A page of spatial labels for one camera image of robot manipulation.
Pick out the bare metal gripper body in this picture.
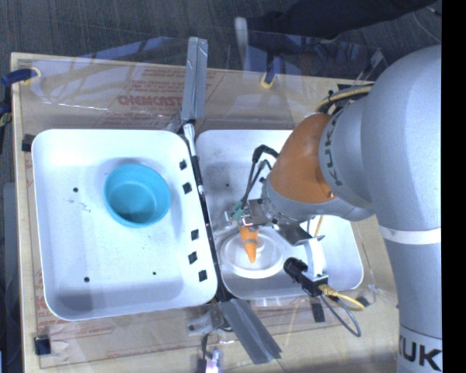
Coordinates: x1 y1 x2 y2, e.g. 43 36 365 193
239 197 278 228

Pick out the white plastic tray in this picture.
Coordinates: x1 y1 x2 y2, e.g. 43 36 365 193
30 128 219 322
195 129 365 301

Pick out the black cylinder on white bracket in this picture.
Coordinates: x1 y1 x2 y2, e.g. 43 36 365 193
282 233 330 298

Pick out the white round plate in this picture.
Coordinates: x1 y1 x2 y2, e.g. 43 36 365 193
219 229 287 281

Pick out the orange carrot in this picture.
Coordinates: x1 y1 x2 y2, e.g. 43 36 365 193
239 225 260 264

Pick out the brown cardboard board red print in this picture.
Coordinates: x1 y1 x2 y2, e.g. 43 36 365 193
17 58 398 368

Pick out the black block with thin wires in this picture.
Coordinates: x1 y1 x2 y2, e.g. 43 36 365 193
196 348 221 373

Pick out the person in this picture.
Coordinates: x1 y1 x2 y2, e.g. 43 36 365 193
245 0 443 54

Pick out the blue bowl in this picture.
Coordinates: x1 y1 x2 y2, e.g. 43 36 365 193
103 163 172 229

